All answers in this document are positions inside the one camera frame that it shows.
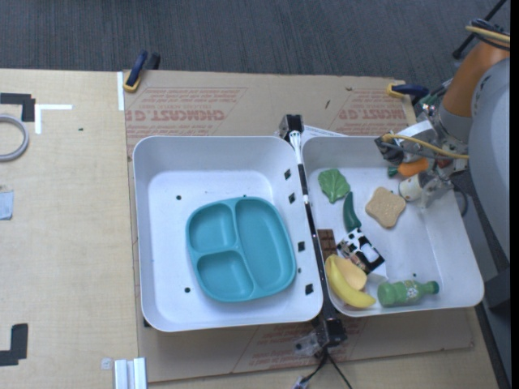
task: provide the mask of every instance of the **yellow cable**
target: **yellow cable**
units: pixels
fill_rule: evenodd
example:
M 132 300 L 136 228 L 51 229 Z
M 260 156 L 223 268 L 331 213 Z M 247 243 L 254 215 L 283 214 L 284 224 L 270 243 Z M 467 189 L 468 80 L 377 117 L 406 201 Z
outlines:
M 510 36 L 504 35 L 503 33 L 497 33 L 483 28 L 476 28 L 475 26 L 465 26 L 465 30 L 510 44 Z
M 408 137 L 407 135 L 389 134 L 389 133 L 384 134 L 382 136 L 382 141 L 384 141 L 385 143 L 389 143 L 392 139 L 404 139 L 407 141 L 412 141 L 412 142 L 418 143 L 424 147 L 430 148 L 432 151 L 437 152 L 438 154 L 443 154 L 444 156 L 452 157 L 455 159 L 465 159 L 465 160 L 469 159 L 469 156 L 467 156 L 466 154 L 456 154 L 453 152 L 447 152 L 437 146 L 433 146 L 432 144 L 422 141 L 421 139 L 416 139 L 415 137 Z

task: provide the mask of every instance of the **cardboard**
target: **cardboard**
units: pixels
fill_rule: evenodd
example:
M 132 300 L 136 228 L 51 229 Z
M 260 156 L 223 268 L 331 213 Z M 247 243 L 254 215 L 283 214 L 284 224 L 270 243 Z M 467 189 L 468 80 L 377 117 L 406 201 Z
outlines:
M 381 135 L 415 123 L 408 96 L 392 98 L 390 78 L 242 75 L 144 71 L 139 89 L 124 93 L 134 264 L 137 228 L 131 153 L 149 135 L 272 135 L 287 113 L 306 126 L 343 135 Z M 162 333 L 146 327 L 135 269 L 139 355 L 149 382 L 293 368 L 316 363 L 294 355 L 308 323 Z M 464 310 L 435 310 L 378 318 L 343 317 L 348 340 L 337 361 L 467 348 L 472 334 Z

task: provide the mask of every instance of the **white tray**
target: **white tray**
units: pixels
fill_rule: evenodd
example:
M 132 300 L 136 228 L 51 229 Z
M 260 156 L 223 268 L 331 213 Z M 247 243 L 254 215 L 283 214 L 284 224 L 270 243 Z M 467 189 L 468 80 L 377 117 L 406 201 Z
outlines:
M 388 163 L 373 140 L 319 136 L 305 141 L 302 158 L 315 226 L 333 229 L 337 242 L 346 234 L 341 201 L 330 204 L 317 181 L 321 171 L 337 168 L 354 192 L 362 231 L 386 259 L 388 278 L 436 280 L 440 293 L 414 306 L 384 308 L 377 302 L 358 310 L 330 290 L 334 306 L 345 315 L 361 317 L 477 305 L 483 298 L 483 280 L 452 191 L 427 209 L 408 203 L 392 229 L 382 228 L 364 211 L 378 186 L 397 191 L 398 184 L 397 178 L 388 177 Z M 135 146 L 133 164 L 142 311 L 152 327 L 187 331 L 297 323 L 320 312 L 323 294 L 297 161 L 286 141 L 276 136 L 153 136 Z M 268 200 L 280 212 L 298 272 L 278 294 L 219 302 L 205 295 L 197 283 L 187 250 L 186 222 L 198 207 L 242 195 Z M 374 297 L 377 286 L 374 280 L 367 282 L 367 291 Z

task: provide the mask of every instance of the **gray floor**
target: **gray floor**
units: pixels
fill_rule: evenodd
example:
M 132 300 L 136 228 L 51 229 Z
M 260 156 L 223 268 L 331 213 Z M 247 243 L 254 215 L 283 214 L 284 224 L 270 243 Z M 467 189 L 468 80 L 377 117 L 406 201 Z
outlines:
M 432 89 L 456 72 L 464 27 L 498 1 L 0 0 L 0 67 L 120 71 L 147 49 L 165 70 L 391 76 Z M 492 22 L 510 30 L 510 0 Z M 471 239 L 486 246 L 474 251 L 491 278 L 509 260 L 470 177 L 458 182 L 474 198 Z M 511 387 L 509 309 L 477 310 L 500 388 Z

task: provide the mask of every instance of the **wooden table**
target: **wooden table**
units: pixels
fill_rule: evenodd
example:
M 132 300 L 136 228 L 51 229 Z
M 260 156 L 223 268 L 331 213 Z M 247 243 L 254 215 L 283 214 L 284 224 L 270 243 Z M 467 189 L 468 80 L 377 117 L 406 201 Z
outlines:
M 0 92 L 31 94 L 40 105 L 73 106 L 43 110 L 40 134 L 27 124 L 28 150 L 0 163 L 0 188 L 15 194 L 12 219 L 0 221 L 0 351 L 9 349 L 12 325 L 28 324 L 27 358 L 0 367 L 0 387 L 112 387 L 109 360 L 139 356 L 118 74 L 0 70 Z M 0 153 L 7 144 L 2 134 L 0 128 Z M 497 387 L 474 309 L 466 312 L 471 348 L 352 361 L 341 369 L 354 388 Z M 312 370 L 153 387 L 288 388 Z M 345 385 L 327 365 L 311 387 Z

